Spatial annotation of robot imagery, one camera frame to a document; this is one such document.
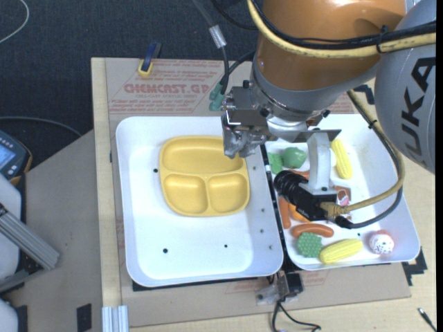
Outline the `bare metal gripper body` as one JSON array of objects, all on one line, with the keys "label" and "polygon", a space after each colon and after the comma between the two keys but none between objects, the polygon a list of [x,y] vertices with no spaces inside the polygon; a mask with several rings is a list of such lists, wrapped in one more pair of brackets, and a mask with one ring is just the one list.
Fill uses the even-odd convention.
[{"label": "bare metal gripper body", "polygon": [[265,91],[259,86],[234,87],[222,103],[226,142],[296,140],[310,126],[329,115],[329,107],[303,109],[294,91]]}]

